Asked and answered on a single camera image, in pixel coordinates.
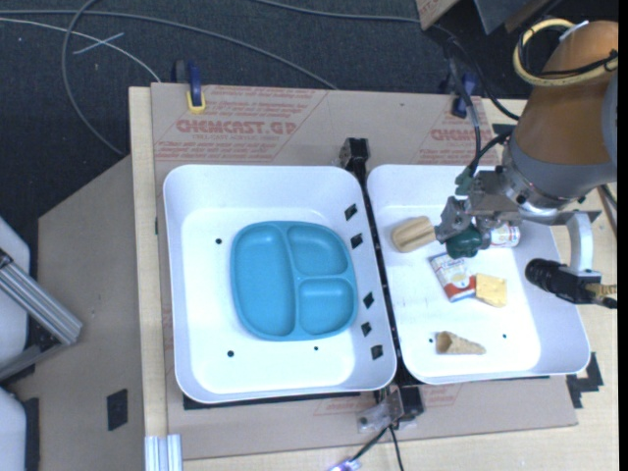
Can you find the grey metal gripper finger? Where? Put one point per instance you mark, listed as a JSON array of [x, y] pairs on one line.
[[452, 221], [483, 225]]

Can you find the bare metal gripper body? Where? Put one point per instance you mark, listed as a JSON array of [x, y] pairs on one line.
[[493, 199]]

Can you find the dark green toy broccoli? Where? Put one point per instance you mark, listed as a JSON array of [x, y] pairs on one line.
[[463, 245]]

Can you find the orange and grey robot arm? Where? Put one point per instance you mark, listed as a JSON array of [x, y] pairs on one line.
[[559, 120]]

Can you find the small white can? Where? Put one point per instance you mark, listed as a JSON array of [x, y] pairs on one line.
[[506, 236]]

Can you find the beige toy bread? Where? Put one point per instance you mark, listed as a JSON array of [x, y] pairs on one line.
[[411, 236]]

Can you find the red and white carton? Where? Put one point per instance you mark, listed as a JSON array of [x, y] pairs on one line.
[[454, 277]]

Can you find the yellow cheese slice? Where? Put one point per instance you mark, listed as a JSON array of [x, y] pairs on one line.
[[491, 290]]

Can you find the thin black rod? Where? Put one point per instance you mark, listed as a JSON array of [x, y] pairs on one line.
[[380, 263]]

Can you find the white plastic tray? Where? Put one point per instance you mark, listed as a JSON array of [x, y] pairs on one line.
[[422, 322], [206, 273]]

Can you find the tan pizza slice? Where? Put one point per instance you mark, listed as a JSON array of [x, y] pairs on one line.
[[456, 345]]

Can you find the brown cardboard board red print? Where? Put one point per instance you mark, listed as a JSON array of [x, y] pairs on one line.
[[304, 125]]

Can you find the blue divided plate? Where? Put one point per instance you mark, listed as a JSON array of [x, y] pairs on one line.
[[265, 282]]

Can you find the black cylinder on white bracket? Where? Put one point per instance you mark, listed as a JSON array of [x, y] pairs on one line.
[[554, 275]]

